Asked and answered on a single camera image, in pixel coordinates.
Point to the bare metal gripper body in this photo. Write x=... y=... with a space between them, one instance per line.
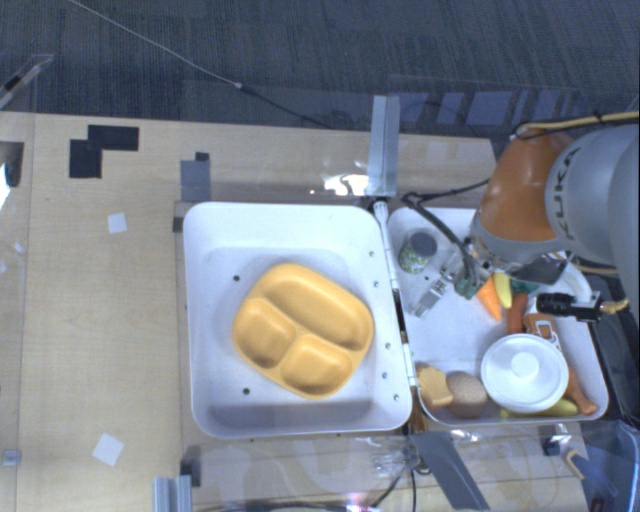
x=467 y=270

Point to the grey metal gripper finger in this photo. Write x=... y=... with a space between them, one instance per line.
x=429 y=302

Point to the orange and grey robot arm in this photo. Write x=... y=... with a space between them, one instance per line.
x=550 y=200

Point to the orange carrot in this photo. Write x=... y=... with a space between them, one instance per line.
x=491 y=300

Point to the white plastic tray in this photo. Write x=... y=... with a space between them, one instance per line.
x=300 y=235
x=450 y=335

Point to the small yellow banana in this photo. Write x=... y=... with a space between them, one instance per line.
x=503 y=291

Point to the green and white can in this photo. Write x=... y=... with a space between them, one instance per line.
x=414 y=257

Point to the teal green toy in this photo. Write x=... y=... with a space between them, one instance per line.
x=524 y=287

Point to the orange sausage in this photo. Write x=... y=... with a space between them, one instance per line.
x=517 y=315

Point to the tan bread slice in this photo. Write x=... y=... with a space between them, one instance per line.
x=434 y=386

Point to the orange and white carton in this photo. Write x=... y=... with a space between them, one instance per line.
x=542 y=327

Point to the thin black and white rod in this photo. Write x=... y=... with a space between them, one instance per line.
x=382 y=215

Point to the brown round bread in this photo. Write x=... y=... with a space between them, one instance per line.
x=466 y=395

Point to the white bowl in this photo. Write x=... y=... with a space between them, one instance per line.
x=524 y=372

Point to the yellow divided plate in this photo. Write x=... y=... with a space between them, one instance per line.
x=305 y=330

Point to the long yellow banana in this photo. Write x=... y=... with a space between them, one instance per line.
x=562 y=409

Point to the orange drumstick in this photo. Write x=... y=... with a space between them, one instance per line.
x=582 y=397

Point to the black cylinder on white bracket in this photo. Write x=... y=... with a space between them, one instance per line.
x=565 y=304

